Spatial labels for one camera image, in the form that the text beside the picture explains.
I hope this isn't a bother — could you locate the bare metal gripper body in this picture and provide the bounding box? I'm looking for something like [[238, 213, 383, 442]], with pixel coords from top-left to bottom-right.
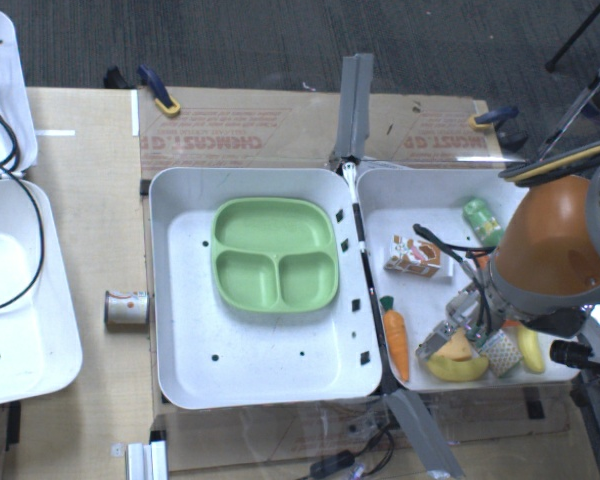
[[445, 276, 497, 333]]

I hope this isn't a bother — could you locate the orange-yellow wedge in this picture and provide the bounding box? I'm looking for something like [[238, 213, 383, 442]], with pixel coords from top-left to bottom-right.
[[436, 327, 474, 363]]

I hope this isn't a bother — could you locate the orange carrot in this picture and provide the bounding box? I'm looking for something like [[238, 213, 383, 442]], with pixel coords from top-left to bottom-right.
[[379, 295, 412, 384]]

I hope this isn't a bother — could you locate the yellow curved fruit slice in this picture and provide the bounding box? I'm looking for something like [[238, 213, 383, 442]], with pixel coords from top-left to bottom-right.
[[425, 354, 491, 384]]

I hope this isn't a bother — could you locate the white patterned carton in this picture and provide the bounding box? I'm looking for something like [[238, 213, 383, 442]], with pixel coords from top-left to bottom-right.
[[479, 328, 524, 380]]

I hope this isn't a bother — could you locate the white and brown carton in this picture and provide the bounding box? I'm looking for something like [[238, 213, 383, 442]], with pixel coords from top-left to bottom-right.
[[383, 233, 455, 283]]

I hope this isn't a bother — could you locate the yellow banana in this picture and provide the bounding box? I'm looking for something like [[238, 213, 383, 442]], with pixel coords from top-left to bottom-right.
[[515, 323, 547, 375]]

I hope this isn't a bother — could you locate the white plastic tray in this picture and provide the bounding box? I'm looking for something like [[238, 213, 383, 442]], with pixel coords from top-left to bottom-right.
[[148, 166, 384, 411], [355, 167, 582, 394]]

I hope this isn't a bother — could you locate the thin black and white rod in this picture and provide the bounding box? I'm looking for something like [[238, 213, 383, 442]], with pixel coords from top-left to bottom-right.
[[340, 161, 397, 395]]

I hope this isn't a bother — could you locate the green divided plate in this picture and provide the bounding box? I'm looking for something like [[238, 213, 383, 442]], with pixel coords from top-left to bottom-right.
[[210, 196, 341, 315]]

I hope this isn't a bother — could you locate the brown cardboard board red print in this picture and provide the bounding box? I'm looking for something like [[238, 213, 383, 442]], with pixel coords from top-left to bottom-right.
[[137, 85, 584, 473]]

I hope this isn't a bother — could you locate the white can with orange print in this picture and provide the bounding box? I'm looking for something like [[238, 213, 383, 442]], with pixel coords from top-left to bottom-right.
[[103, 289, 151, 327]]

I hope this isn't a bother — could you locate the black cylinder on white bracket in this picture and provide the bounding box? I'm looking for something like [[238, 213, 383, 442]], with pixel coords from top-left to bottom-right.
[[548, 303, 600, 372]]

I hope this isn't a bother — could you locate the black block with thin wires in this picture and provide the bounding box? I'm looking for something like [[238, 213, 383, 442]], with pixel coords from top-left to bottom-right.
[[309, 449, 357, 480]]

